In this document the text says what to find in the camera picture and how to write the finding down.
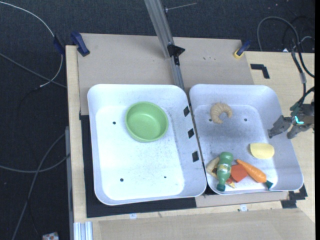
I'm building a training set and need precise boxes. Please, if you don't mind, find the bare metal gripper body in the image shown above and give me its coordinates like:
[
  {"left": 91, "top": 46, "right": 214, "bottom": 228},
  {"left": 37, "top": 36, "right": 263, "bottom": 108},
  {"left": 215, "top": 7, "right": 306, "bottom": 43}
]
[{"left": 290, "top": 99, "right": 315, "bottom": 132}]

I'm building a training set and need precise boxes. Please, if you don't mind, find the yellow potato chip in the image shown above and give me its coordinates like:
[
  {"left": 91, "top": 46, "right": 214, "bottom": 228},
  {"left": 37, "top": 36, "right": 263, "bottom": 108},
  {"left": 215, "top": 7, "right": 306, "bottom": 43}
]
[{"left": 248, "top": 142, "right": 276, "bottom": 160}]

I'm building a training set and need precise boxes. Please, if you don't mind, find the white plastic tray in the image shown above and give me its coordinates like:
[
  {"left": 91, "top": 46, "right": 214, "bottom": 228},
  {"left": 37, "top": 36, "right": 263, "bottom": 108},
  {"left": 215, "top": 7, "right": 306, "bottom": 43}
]
[
  {"left": 86, "top": 83, "right": 208, "bottom": 207},
  {"left": 189, "top": 83, "right": 305, "bottom": 196}
]

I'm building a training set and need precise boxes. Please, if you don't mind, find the orange carrot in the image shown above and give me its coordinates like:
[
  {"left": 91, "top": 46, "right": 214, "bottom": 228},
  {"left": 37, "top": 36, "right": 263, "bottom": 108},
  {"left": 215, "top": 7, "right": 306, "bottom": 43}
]
[{"left": 236, "top": 158, "right": 274, "bottom": 191}]

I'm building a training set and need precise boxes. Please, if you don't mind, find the red-orange flat wedge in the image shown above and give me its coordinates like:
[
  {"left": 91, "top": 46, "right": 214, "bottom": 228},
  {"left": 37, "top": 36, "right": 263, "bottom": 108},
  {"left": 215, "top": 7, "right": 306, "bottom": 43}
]
[{"left": 229, "top": 163, "right": 249, "bottom": 183}]

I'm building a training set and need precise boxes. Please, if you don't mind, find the beige croissant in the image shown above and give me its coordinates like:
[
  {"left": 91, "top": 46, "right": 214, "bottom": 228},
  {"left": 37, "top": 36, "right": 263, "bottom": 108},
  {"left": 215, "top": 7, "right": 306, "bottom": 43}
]
[{"left": 209, "top": 102, "right": 234, "bottom": 125}]

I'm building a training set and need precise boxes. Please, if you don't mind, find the green bottle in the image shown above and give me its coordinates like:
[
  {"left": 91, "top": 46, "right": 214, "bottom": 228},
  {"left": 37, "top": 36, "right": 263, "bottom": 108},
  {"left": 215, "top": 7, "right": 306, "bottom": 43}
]
[{"left": 216, "top": 151, "right": 235, "bottom": 193}]

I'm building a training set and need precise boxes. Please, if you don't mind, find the beige pizza slice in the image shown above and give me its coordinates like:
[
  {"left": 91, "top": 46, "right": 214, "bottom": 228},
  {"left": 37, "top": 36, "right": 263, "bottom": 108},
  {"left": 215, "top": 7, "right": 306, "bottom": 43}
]
[{"left": 205, "top": 157, "right": 236, "bottom": 189}]

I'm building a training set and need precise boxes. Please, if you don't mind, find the brown cardboard sheet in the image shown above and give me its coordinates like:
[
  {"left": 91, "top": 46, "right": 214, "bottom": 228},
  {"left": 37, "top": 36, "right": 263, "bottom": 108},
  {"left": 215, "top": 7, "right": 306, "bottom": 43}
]
[{"left": 97, "top": 208, "right": 315, "bottom": 240}]

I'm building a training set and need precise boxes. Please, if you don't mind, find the green bowl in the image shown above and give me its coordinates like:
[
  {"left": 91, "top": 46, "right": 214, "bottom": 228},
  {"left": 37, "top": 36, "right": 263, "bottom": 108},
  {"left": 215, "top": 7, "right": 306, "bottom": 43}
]
[{"left": 124, "top": 101, "right": 170, "bottom": 144}]

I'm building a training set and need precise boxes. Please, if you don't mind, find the brown cardboard board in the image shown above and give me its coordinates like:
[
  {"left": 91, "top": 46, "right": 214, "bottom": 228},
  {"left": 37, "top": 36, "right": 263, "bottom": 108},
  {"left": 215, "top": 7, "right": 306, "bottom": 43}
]
[{"left": 76, "top": 32, "right": 290, "bottom": 208}]

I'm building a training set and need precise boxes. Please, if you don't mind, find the small printed white box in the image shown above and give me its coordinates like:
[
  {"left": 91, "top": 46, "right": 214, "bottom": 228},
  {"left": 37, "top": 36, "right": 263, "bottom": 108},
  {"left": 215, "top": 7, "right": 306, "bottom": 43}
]
[{"left": 42, "top": 231, "right": 60, "bottom": 240}]

